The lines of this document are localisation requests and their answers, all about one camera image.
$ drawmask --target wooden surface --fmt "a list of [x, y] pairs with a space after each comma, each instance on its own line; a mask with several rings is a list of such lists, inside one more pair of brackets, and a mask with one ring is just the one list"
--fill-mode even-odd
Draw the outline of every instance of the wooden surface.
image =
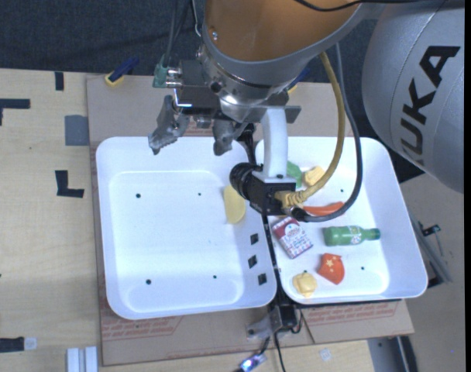
[[[65, 351], [99, 348], [98, 289], [88, 146], [66, 146], [66, 115], [87, 116], [85, 74], [0, 70], [0, 98], [29, 98], [5, 109], [0, 126], [0, 337], [33, 337], [35, 350], [0, 353], [0, 372], [65, 371]], [[83, 198], [57, 196], [55, 171]], [[327, 349], [332, 358], [324, 360]], [[118, 371], [228, 371], [249, 354], [207, 356], [121, 367]], [[277, 353], [257, 370], [280, 370]], [[287, 372], [372, 372], [366, 341], [283, 350]]]

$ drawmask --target white tray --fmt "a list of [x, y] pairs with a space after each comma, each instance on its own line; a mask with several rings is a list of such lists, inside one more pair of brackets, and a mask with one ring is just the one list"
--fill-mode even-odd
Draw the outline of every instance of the white tray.
[[[344, 215], [328, 222], [300, 223], [313, 247], [295, 259], [284, 252], [277, 238], [273, 245], [285, 292], [304, 305], [354, 301], [380, 301], [413, 298], [427, 287], [427, 274], [418, 243], [411, 227], [404, 199], [392, 167], [389, 153], [374, 139], [361, 139], [363, 152], [363, 186], [356, 203]], [[335, 138], [291, 137], [289, 161], [304, 172], [316, 165], [326, 169], [335, 150]], [[256, 158], [263, 162], [263, 141], [257, 145]], [[306, 205], [345, 202], [356, 179], [354, 139], [346, 138], [337, 171], [326, 186], [308, 199]], [[281, 217], [271, 217], [270, 224]], [[358, 225], [377, 227], [379, 241], [365, 241], [355, 246], [326, 246], [321, 230], [327, 226]], [[318, 275], [323, 253], [342, 256], [346, 275], [336, 285]], [[292, 285], [294, 275], [307, 271], [318, 288], [305, 298]]]
[[275, 296], [260, 215], [247, 205], [241, 222], [226, 222], [223, 188], [246, 152], [234, 142], [216, 157], [212, 145], [185, 137], [156, 156], [146, 137], [99, 145], [106, 294], [123, 318], [255, 308]]

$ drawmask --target green toy bottle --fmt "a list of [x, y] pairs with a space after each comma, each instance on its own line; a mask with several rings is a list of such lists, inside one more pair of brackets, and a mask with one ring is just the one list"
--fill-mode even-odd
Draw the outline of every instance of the green toy bottle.
[[359, 226], [333, 226], [323, 229], [325, 244], [335, 245], [357, 245], [365, 239], [379, 239], [379, 229], [363, 229]]

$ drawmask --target yellow cable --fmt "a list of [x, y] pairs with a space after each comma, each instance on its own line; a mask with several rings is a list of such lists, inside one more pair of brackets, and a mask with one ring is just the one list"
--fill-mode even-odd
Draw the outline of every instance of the yellow cable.
[[283, 208], [290, 208], [299, 204], [304, 203], [308, 198], [310, 198], [314, 193], [323, 188], [328, 182], [330, 177], [334, 174], [335, 169], [339, 165], [339, 160], [342, 155], [342, 147], [344, 145], [344, 137], [346, 132], [346, 109], [344, 107], [344, 100], [342, 99], [341, 88], [337, 77], [335, 76], [330, 60], [325, 52], [320, 54], [321, 62], [325, 66], [325, 71], [327, 72], [328, 79], [332, 84], [332, 89], [335, 94], [335, 99], [337, 101], [337, 116], [339, 121], [339, 128], [337, 132], [337, 143], [335, 145], [335, 152], [332, 158], [330, 165], [327, 168], [327, 171], [323, 174], [320, 180], [314, 185], [310, 186], [301, 191], [278, 191], [275, 193], [275, 198], [282, 203]]

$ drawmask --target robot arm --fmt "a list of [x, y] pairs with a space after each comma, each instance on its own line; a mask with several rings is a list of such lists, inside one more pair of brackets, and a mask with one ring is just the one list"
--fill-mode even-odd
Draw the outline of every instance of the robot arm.
[[249, 124], [261, 123], [263, 167], [235, 167], [231, 183], [262, 214], [282, 214], [279, 196], [295, 190], [295, 181], [286, 175], [287, 124], [300, 110], [287, 105], [287, 91], [311, 59], [387, 3], [407, 3], [416, 18], [449, 3], [449, 9], [454, 5], [464, 15], [464, 0], [206, 0], [196, 59], [169, 67], [170, 42], [156, 68], [153, 86], [174, 88], [175, 98], [163, 106], [169, 122], [159, 122], [150, 134], [153, 151], [171, 143], [172, 133], [182, 136], [172, 114], [193, 117], [199, 126], [213, 122], [215, 154], [230, 150]]

